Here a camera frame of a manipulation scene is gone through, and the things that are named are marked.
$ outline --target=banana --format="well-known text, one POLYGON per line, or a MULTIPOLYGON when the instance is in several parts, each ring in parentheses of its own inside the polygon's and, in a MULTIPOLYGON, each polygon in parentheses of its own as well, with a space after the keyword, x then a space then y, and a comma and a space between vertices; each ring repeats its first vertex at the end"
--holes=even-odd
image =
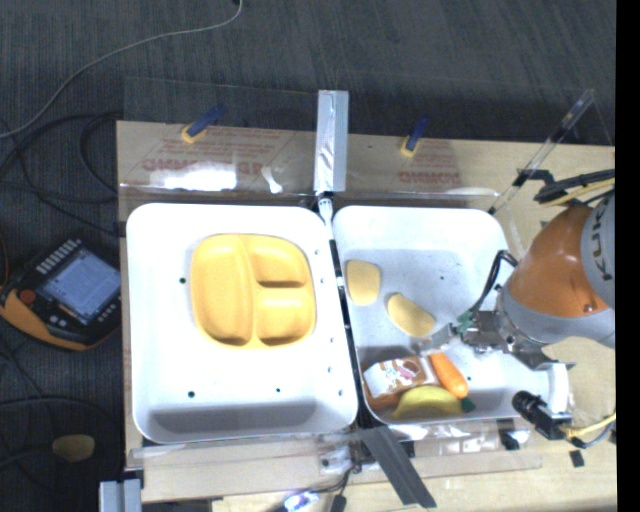
POLYGON ((424 384, 405 391, 391 413, 394 420, 439 418, 462 414, 460 401, 440 386, 424 384))

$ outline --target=carrot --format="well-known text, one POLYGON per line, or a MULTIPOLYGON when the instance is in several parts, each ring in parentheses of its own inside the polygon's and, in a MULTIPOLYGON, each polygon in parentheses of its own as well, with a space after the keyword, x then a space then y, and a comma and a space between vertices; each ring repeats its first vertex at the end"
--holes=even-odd
POLYGON ((449 393, 459 399, 463 399, 469 394, 467 380, 444 352, 429 354, 429 361, 442 387, 449 391, 449 393))

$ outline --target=metal bracket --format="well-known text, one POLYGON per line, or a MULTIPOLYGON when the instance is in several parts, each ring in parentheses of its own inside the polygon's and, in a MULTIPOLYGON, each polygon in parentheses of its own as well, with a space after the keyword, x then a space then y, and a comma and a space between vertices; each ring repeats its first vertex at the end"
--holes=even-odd
POLYGON ((320 91, 313 177, 318 195, 346 188, 348 120, 349 93, 320 91))
POLYGON ((137 478, 123 482, 100 482, 100 512, 142 512, 142 483, 137 478))
MULTIPOLYGON (((461 338, 478 353, 501 350, 505 354, 511 354, 531 370, 548 370, 558 363, 542 352, 543 343, 522 334, 501 312, 479 311, 473 324, 461 334, 461 338)), ((574 366, 574 363, 564 364, 567 368, 574 366)))

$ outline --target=yellow divided plate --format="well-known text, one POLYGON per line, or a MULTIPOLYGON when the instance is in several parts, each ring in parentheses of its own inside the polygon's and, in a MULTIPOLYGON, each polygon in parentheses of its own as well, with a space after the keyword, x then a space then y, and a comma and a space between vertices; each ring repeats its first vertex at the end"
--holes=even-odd
POLYGON ((205 238, 191 260, 191 302, 198 328, 233 347, 297 343, 316 322, 309 263, 300 248, 275 236, 205 238))

